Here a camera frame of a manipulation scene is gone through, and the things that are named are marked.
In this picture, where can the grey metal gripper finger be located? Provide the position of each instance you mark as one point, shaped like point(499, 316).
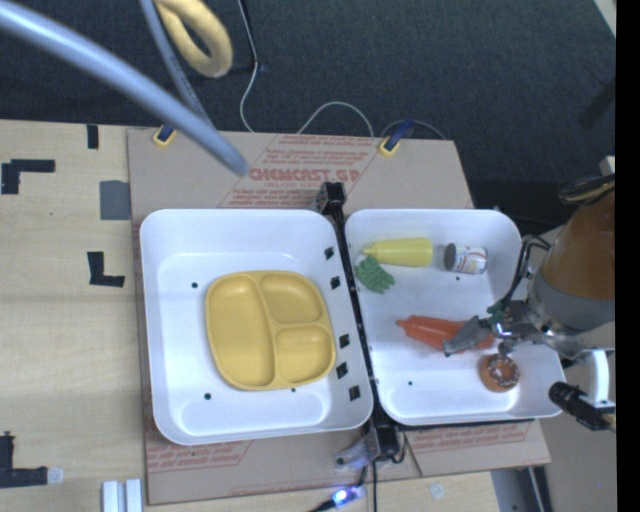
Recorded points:
point(505, 352)
point(467, 337)

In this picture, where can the orange carrot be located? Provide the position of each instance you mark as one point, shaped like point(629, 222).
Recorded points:
point(425, 329)

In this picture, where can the black cylinder on white bracket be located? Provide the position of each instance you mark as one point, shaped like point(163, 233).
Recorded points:
point(580, 400)

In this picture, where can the white plastic tray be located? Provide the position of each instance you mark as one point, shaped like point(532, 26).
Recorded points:
point(175, 325)
point(425, 395)

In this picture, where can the yellow squeeze bottle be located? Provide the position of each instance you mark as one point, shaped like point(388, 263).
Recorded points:
point(405, 251)

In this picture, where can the yellow divided plate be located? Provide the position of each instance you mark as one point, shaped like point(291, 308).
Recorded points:
point(240, 330)

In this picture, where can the small white can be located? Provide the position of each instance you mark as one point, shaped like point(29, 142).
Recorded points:
point(470, 259)

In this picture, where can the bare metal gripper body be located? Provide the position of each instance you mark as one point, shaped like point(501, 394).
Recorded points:
point(525, 327)

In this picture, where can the brown cardboard board red print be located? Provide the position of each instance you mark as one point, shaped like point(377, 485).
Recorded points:
point(200, 175)

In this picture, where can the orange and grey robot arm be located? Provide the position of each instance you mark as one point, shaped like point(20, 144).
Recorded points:
point(580, 260)

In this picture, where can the brown doughnut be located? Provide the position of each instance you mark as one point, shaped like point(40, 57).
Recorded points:
point(487, 377)

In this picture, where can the thin black rod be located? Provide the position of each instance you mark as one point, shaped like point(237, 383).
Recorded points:
point(356, 300)

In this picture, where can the green toy pea pods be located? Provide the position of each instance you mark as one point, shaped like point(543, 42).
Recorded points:
point(374, 277)

